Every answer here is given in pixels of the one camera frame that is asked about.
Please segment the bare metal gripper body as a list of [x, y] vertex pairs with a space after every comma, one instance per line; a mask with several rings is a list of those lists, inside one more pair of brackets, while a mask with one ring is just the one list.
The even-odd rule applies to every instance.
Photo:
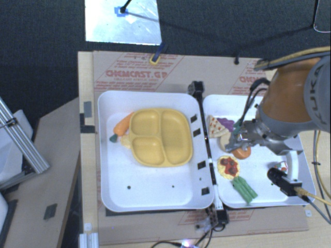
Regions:
[[252, 146], [265, 146], [271, 151], [287, 151], [286, 137], [271, 131], [262, 121], [253, 119], [244, 121], [238, 133], [242, 140], [251, 140]]

